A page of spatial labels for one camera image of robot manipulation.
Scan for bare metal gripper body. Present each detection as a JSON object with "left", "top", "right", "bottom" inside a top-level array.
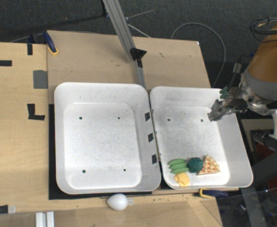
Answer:
[{"left": 222, "top": 80, "right": 277, "bottom": 115}]

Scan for white plastic tray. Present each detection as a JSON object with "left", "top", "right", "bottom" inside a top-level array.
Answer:
[
  {"left": 54, "top": 81, "right": 162, "bottom": 195},
  {"left": 149, "top": 86, "right": 254, "bottom": 191}
]

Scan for pizza slice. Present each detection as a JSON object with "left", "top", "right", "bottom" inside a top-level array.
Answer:
[{"left": 197, "top": 155, "right": 221, "bottom": 176}]

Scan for green broccoli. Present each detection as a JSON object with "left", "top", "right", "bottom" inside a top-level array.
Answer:
[{"left": 187, "top": 157, "right": 204, "bottom": 174}]

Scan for green pea pods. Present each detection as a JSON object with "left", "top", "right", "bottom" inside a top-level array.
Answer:
[{"left": 167, "top": 158, "right": 190, "bottom": 175}]

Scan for yellow toy food piece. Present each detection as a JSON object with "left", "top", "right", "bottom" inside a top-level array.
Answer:
[{"left": 173, "top": 172, "right": 191, "bottom": 188}]

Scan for white egg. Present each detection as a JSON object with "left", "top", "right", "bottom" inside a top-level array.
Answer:
[{"left": 106, "top": 193, "right": 129, "bottom": 211}]

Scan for black cylinder on white bracket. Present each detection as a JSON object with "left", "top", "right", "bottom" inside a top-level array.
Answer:
[{"left": 252, "top": 108, "right": 277, "bottom": 145}]

